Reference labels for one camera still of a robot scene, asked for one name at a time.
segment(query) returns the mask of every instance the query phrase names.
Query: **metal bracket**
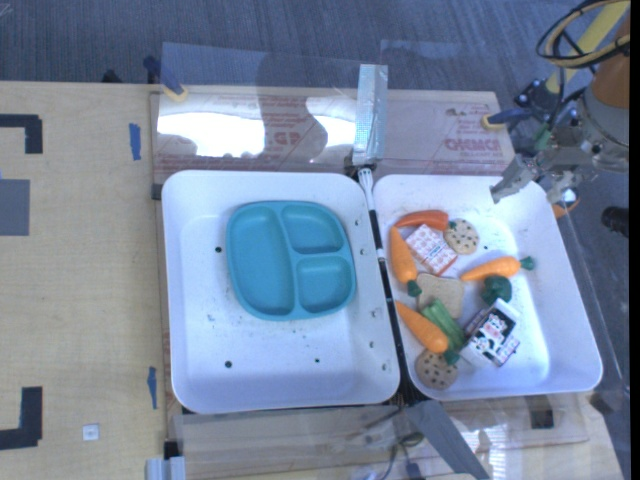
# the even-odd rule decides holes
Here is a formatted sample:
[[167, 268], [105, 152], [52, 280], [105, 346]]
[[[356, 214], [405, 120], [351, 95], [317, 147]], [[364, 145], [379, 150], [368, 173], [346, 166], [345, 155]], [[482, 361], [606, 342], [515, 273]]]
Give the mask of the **metal bracket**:
[[355, 166], [375, 163], [384, 153], [387, 125], [387, 66], [362, 64], [356, 102], [356, 136], [351, 162]]
[[426, 400], [407, 408], [406, 413], [454, 473], [467, 473], [477, 480], [489, 480], [489, 475], [440, 402]]
[[525, 161], [522, 155], [517, 154], [505, 169], [500, 182], [491, 187], [493, 202], [497, 203], [503, 197], [515, 194], [538, 176], [539, 172], [534, 168], [531, 161]]
[[184, 457], [147, 459], [144, 468], [145, 480], [185, 480], [187, 478]]

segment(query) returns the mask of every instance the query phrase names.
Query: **blue plate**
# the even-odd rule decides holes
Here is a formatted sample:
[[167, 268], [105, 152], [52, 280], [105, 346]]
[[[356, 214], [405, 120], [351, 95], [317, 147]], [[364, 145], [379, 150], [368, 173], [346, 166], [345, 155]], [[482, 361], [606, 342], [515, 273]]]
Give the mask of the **blue plate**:
[[353, 298], [356, 275], [342, 224], [304, 201], [244, 205], [227, 224], [227, 262], [242, 306], [267, 320], [314, 318]]

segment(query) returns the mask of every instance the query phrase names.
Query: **orange toy food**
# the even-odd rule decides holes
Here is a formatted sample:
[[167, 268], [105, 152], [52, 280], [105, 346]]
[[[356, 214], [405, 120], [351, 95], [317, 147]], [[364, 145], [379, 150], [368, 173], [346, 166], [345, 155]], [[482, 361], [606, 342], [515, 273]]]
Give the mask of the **orange toy food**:
[[460, 276], [462, 281], [477, 281], [488, 276], [511, 277], [516, 275], [521, 268], [533, 270], [533, 259], [530, 256], [519, 260], [514, 256], [501, 256], [471, 270], [467, 270]]
[[422, 210], [413, 212], [401, 217], [396, 222], [396, 227], [403, 228], [405, 226], [421, 226], [426, 224], [430, 228], [444, 231], [449, 227], [449, 214], [442, 210]]
[[395, 301], [398, 314], [417, 340], [434, 354], [443, 354], [449, 348], [449, 340], [442, 329], [417, 311]]
[[418, 277], [418, 267], [413, 261], [413, 255], [409, 246], [402, 238], [400, 231], [395, 226], [389, 230], [389, 255], [391, 259], [391, 269], [396, 279], [407, 285], [409, 295], [417, 297], [422, 290], [416, 283]]

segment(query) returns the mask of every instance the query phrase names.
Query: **wooden board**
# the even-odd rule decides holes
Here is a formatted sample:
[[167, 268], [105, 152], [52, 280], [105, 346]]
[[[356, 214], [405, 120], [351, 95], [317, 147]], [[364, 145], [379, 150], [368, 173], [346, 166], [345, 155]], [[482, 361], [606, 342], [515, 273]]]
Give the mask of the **wooden board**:
[[[140, 478], [162, 454], [150, 90], [0, 83], [0, 113], [38, 114], [44, 130], [43, 154], [26, 155], [24, 130], [0, 128], [2, 176], [29, 179], [31, 192], [29, 235], [0, 236], [0, 430], [18, 426], [23, 387], [42, 386], [44, 399], [42, 439], [0, 451], [0, 477]], [[87, 424], [99, 439], [83, 440]]]

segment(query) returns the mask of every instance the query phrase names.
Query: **toy bread slice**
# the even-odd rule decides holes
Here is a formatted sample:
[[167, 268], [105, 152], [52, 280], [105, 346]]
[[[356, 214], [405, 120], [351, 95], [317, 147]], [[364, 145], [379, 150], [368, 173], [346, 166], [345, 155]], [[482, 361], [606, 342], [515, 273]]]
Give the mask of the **toy bread slice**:
[[464, 283], [459, 279], [439, 277], [422, 272], [418, 274], [416, 283], [422, 289], [418, 295], [418, 311], [440, 299], [449, 310], [452, 318], [462, 316], [462, 299], [464, 297]]
[[466, 219], [454, 219], [442, 233], [444, 241], [456, 254], [473, 254], [478, 248], [480, 236], [475, 226]]

